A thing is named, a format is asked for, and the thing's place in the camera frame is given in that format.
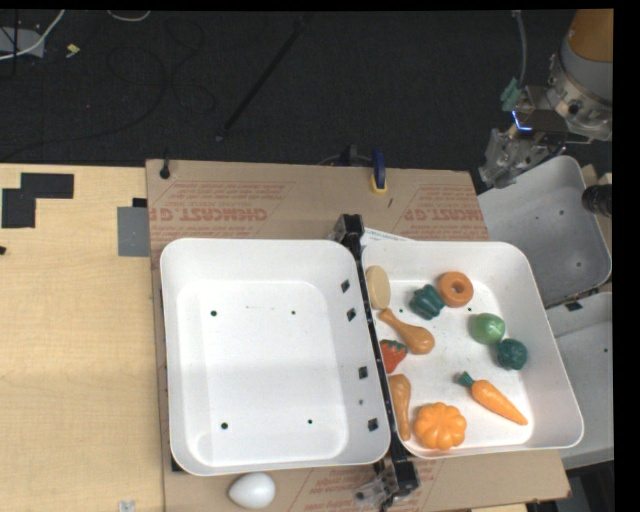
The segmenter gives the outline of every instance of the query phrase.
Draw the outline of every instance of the orange pumpkin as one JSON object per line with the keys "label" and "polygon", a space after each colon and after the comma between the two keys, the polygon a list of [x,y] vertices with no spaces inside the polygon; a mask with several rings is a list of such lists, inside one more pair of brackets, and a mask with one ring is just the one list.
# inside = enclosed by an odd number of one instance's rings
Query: orange pumpkin
{"label": "orange pumpkin", "polygon": [[457,407],[436,402],[418,412],[413,431],[427,448],[448,450],[464,441],[467,420]]}

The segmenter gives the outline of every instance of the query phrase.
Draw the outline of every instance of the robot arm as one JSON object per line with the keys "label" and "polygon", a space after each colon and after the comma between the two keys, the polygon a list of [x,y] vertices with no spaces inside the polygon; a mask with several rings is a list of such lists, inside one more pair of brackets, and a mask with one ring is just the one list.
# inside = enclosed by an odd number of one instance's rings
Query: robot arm
{"label": "robot arm", "polygon": [[[519,18],[526,57],[526,38]],[[494,128],[478,170],[489,187],[504,188],[516,176],[565,144],[611,141],[613,136],[613,9],[578,9],[560,50],[551,57],[546,86],[523,86],[515,79],[505,89],[502,108],[513,124]]]}

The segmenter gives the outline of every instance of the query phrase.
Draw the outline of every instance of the white egg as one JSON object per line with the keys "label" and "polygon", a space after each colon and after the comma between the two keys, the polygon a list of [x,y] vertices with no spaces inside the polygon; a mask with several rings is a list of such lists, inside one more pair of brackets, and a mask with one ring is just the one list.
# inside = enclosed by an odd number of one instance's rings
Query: white egg
{"label": "white egg", "polygon": [[276,495],[276,484],[266,473],[248,473],[229,487],[229,498],[244,508],[260,509],[268,506]]}

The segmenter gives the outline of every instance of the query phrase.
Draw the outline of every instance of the toy donut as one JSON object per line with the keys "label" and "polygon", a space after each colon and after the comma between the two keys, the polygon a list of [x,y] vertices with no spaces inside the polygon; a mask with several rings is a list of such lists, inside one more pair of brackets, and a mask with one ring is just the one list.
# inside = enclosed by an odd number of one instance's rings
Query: toy donut
{"label": "toy donut", "polygon": [[447,272],[438,281],[438,293],[450,308],[460,308],[473,297],[473,285],[462,272]]}

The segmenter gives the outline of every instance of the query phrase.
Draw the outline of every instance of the red strawberry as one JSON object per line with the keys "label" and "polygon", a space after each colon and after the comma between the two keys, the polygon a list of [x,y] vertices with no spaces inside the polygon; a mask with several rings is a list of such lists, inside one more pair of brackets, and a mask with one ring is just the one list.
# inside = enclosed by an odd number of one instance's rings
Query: red strawberry
{"label": "red strawberry", "polygon": [[380,352],[382,353],[384,369],[387,373],[392,373],[398,367],[400,361],[407,357],[409,349],[399,341],[381,340]]}

